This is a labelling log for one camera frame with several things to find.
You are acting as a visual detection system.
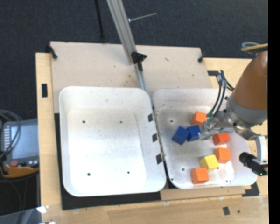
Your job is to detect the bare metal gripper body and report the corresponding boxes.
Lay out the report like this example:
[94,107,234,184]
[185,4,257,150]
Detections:
[214,110,257,140]

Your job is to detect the orange cube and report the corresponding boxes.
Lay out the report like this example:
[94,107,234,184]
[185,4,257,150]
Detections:
[212,132,231,146]
[190,167,210,185]
[191,111,209,128]
[213,147,231,164]

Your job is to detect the blue cube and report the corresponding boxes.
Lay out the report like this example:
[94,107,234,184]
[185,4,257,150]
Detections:
[186,125,202,142]
[171,126,190,146]

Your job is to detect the yellow cube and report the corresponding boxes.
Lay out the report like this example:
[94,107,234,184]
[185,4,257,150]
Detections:
[199,154,219,171]

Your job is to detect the white plastic tray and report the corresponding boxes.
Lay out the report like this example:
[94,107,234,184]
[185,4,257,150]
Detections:
[59,86,167,197]
[151,88,258,189]

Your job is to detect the pale wood board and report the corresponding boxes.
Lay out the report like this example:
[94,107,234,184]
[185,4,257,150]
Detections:
[49,41,246,201]

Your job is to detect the black cylinder on white bracket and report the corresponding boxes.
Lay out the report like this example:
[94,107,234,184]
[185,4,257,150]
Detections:
[238,135,268,176]

